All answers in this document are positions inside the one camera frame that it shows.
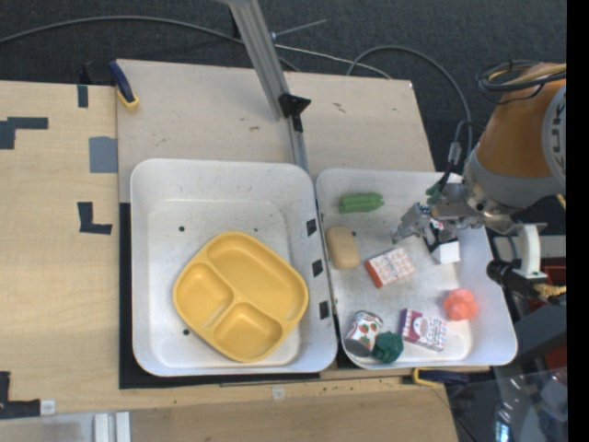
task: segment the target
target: metal pole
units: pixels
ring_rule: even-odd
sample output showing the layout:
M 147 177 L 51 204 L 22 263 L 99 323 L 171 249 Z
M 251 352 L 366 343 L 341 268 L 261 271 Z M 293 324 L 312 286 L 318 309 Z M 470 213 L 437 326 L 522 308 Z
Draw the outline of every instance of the metal pole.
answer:
M 283 69 L 280 66 L 276 49 L 271 40 L 271 34 L 262 15 L 258 0 L 249 0 L 244 5 L 238 6 L 229 3 L 229 8 L 236 21 L 241 38 L 248 50 L 249 58 L 258 73 L 258 78 L 270 103 L 274 117 L 277 120 L 284 118 L 279 98 L 285 93 L 290 93 Z M 296 165 L 308 171 L 305 140 L 303 133 L 295 129 L 292 117 L 286 117 L 289 124 L 289 134 L 293 158 Z

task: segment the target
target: black tape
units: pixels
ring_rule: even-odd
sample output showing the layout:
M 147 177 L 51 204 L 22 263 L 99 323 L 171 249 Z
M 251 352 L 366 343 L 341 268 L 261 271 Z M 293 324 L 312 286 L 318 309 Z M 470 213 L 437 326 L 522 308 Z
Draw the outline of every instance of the black tape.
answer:
M 0 122 L 0 149 L 14 149 L 18 129 L 47 129 L 48 118 L 8 117 Z
M 9 122 L 0 122 L 0 149 L 14 149 L 17 133 Z
M 0 419 L 40 416 L 40 400 L 9 401 L 10 372 L 0 372 Z
M 96 225 L 92 222 L 94 212 L 91 202 L 78 202 L 77 210 L 80 214 L 80 232 L 109 235 L 112 231 L 112 225 Z
M 324 320 L 329 317 L 329 303 L 327 301 L 321 301 L 319 303 L 319 318 Z
M 49 118 L 32 118 L 32 117 L 8 117 L 8 123 L 18 129 L 47 129 L 49 128 Z
M 317 231 L 317 221 L 315 219 L 309 219 L 306 222 L 306 234 L 310 236 Z
M 88 108 L 88 87 L 85 85 L 77 86 L 77 106 L 78 108 Z
M 318 276 L 323 272 L 323 261 L 319 259 L 318 261 L 313 262 L 313 276 Z

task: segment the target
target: black cable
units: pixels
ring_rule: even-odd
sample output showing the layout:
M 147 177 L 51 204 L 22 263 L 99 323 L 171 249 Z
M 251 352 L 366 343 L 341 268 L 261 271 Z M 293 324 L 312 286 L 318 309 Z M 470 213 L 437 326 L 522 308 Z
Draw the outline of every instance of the black cable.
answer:
M 407 48 L 404 46 L 394 46 L 394 45 L 386 45 L 386 46 L 376 46 L 372 49 L 369 49 L 368 51 L 364 51 L 362 52 L 358 57 L 356 57 L 353 62 L 352 65 L 350 66 L 350 68 L 348 69 L 348 72 L 346 73 L 347 76 L 349 76 L 352 71 L 354 70 L 354 68 L 356 67 L 356 65 L 358 65 L 358 63 L 367 55 L 372 54 L 374 52 L 379 52 L 379 51 L 402 51 L 402 52 L 408 52 L 410 54 L 414 54 L 417 55 L 418 57 L 421 57 L 424 61 L 427 61 L 429 64 L 433 65 L 433 67 L 435 67 L 438 71 L 440 71 L 445 78 L 450 82 L 450 84 L 452 85 L 452 87 L 454 88 L 454 90 L 456 91 L 456 93 L 458 94 L 458 96 L 460 97 L 460 101 L 462 103 L 462 107 L 464 109 L 464 112 L 466 114 L 466 119 L 467 121 L 471 120 L 471 115 L 470 115 L 470 108 L 468 107 L 467 104 L 467 99 L 464 96 L 464 94 L 462 93 L 462 90 L 460 89 L 460 87 L 458 86 L 458 84 L 456 83 L 456 81 L 454 80 L 454 78 L 440 65 L 438 64 L 434 59 L 428 57 L 427 55 L 415 51 L 411 48 Z
M 463 120 L 456 127 L 456 132 L 454 134 L 454 142 L 455 143 L 458 142 L 460 132 L 462 131 L 462 128 L 465 126 L 468 128 L 468 142 L 467 142 L 467 152 L 466 152 L 466 156 L 468 156 L 468 154 L 470 154 L 470 151 L 472 150 L 472 140 L 473 140 L 472 128 L 477 128 L 481 132 L 483 132 L 485 130 L 485 128 L 483 126 L 481 126 L 480 124 L 478 124 L 477 122 Z
M 542 78 L 537 78 L 533 80 L 526 80 L 522 82 L 513 82 L 513 83 L 505 83 L 505 82 L 493 82 L 498 76 L 510 76 L 513 73 L 519 73 L 525 71 L 533 67 L 534 65 L 540 64 L 539 61 L 530 61 L 530 60 L 516 60 L 516 61 L 507 61 L 500 64 L 490 65 L 488 67 L 483 68 L 480 70 L 476 75 L 477 87 L 485 96 L 485 99 L 488 101 L 496 104 L 496 105 L 504 105 L 506 103 L 511 103 L 512 101 L 518 101 L 523 99 L 531 99 L 535 97 L 540 90 L 548 83 L 554 82 L 556 80 L 562 80 L 566 78 L 566 70 L 561 72 L 550 74 L 547 76 L 542 76 Z M 523 90 L 526 88 L 537 87 L 536 91 L 531 95 L 526 97 L 519 97 L 517 99 L 508 99 L 505 101 L 494 101 L 490 99 L 487 94 L 489 93 L 499 93 L 505 94 L 509 92 L 515 92 L 518 90 Z
M 163 23 L 163 24 L 167 24 L 167 25 L 179 26 L 179 27 L 188 28 L 188 29 L 196 29 L 198 31 L 212 34 L 218 38 L 222 38 L 227 41 L 232 41 L 237 44 L 245 45 L 245 43 L 242 40 L 240 40 L 238 38 L 233 38 L 232 36 L 224 34 L 223 32 L 217 31 L 215 29 L 208 29 L 208 28 L 205 28 L 205 27 L 202 27 L 199 25 L 193 25 L 191 23 L 177 21 L 175 19 L 160 18 L 160 17 L 142 17 L 142 16 L 136 16 L 136 15 L 114 15 L 114 16 L 106 16 L 106 17 L 87 17 L 87 18 L 79 18 L 79 19 L 70 19 L 67 21 L 61 21 L 59 23 L 53 23 L 51 25 L 46 25 L 46 26 L 42 26 L 39 28 L 27 29 L 27 30 L 21 31 L 17 34 L 6 36 L 6 37 L 0 39 L 0 44 L 6 44 L 6 43 L 9 43 L 12 41 L 20 40 L 22 38 L 26 38 L 28 36 L 32 36 L 34 34 L 38 34 L 38 33 L 44 32 L 44 31 L 49 31 L 51 29 L 60 29 L 60 28 L 65 28 L 65 27 L 69 27 L 69 26 L 83 25 L 83 24 L 88 24 L 88 23 L 99 23 L 99 22 L 105 22 L 105 21 L 106 22 L 111 22 L 111 21 L 144 21 L 144 22 L 149 22 L 149 23 Z M 292 69 L 293 71 L 301 72 L 295 65 L 292 65 L 288 61 L 285 61 L 283 58 L 279 57 L 278 60 L 282 64 L 286 65 L 288 68 Z

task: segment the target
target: divided plate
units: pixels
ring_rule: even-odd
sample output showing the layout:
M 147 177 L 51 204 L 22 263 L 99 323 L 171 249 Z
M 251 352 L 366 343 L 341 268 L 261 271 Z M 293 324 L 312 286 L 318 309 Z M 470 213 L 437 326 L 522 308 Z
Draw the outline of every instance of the divided plate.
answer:
M 220 234 L 188 263 L 174 286 L 179 315 L 207 343 L 238 362 L 271 354 L 308 304 L 305 280 L 249 234 Z

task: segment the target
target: white tray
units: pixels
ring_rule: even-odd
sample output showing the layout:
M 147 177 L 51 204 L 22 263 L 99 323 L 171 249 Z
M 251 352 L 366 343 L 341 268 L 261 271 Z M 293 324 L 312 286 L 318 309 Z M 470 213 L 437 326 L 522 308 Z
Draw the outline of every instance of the white tray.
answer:
M 396 283 L 376 288 L 364 268 L 367 259 L 393 249 L 390 229 L 415 202 L 425 201 L 425 190 L 441 177 L 434 172 L 328 169 L 317 179 L 318 208 L 323 231 L 332 226 L 349 227 L 360 251 L 362 263 L 351 270 L 336 270 L 329 261 L 329 274 L 341 332 L 345 333 L 356 311 L 373 311 L 384 320 L 383 331 L 399 331 L 400 312 L 412 308 L 426 315 L 448 320 L 442 301 L 449 290 L 470 289 L 478 303 L 479 315 L 472 320 L 448 321 L 445 349 L 437 353 L 405 343 L 400 358 L 384 364 L 372 357 L 347 352 L 351 360 L 368 369 L 415 366 L 499 366 L 510 362 L 517 340 L 502 289 L 487 277 L 491 249 L 483 228 L 461 231 L 458 240 L 461 261 L 440 265 L 433 261 L 421 239 L 402 240 L 418 272 Z M 384 206 L 370 213 L 341 215 L 342 195 L 378 192 Z
M 149 159 L 131 176 L 133 352 L 161 377 L 313 373 L 335 358 L 326 268 L 310 177 L 291 164 Z M 307 233 L 307 222 L 317 230 Z M 248 233 L 303 276 L 309 304 L 299 325 L 266 359 L 244 364 L 221 355 L 179 317 L 176 278 L 210 239 L 228 230 Z

